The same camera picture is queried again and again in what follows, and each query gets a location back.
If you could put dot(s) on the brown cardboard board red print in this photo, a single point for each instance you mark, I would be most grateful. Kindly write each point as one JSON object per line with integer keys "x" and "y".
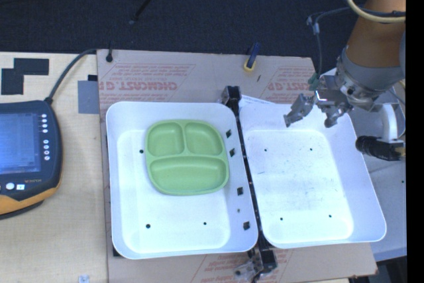
{"x": 205, "y": 79}

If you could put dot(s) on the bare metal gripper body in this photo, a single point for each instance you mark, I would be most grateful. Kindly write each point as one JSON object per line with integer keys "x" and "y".
{"x": 334, "y": 94}

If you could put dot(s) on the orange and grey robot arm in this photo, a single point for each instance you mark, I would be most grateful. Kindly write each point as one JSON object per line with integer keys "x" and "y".
{"x": 377, "y": 36}

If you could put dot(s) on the black cylinder on white bracket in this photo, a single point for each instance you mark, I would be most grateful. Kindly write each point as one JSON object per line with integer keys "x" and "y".
{"x": 376, "y": 146}

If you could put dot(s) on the white plastic tray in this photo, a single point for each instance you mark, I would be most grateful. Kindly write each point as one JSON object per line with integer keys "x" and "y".
{"x": 308, "y": 189}
{"x": 179, "y": 222}

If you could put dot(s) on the green divided plate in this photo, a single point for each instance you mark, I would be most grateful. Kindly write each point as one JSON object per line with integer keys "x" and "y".
{"x": 187, "y": 172}

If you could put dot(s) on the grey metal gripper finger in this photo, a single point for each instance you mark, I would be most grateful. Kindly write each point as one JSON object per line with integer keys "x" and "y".
{"x": 335, "y": 118}
{"x": 299, "y": 107}

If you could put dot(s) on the white paper slip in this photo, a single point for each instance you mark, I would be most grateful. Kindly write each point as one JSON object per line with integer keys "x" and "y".
{"x": 256, "y": 100}

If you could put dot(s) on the thin black and white rod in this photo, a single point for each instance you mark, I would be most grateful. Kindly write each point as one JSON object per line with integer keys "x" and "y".
{"x": 249, "y": 172}

